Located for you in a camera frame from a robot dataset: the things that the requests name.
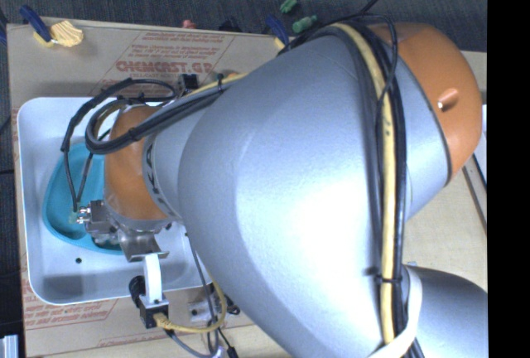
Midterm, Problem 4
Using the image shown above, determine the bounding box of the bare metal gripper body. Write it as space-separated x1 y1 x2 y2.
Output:
84 199 171 264

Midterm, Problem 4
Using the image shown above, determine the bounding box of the white plastic tray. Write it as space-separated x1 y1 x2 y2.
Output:
16 96 217 306

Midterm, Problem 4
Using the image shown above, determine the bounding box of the blue divided plate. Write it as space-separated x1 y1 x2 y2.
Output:
41 142 126 256

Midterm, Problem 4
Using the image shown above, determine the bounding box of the brown cardboard board red print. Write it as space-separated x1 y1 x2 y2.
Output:
5 16 292 358

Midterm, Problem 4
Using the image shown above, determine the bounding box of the yellow ridged toy food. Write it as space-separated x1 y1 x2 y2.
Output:
49 20 84 48

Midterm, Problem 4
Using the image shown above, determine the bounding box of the black cylinder on white bracket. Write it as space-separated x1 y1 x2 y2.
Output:
128 253 171 331

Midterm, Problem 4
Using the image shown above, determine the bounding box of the black block with thin wires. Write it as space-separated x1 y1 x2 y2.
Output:
177 73 200 92

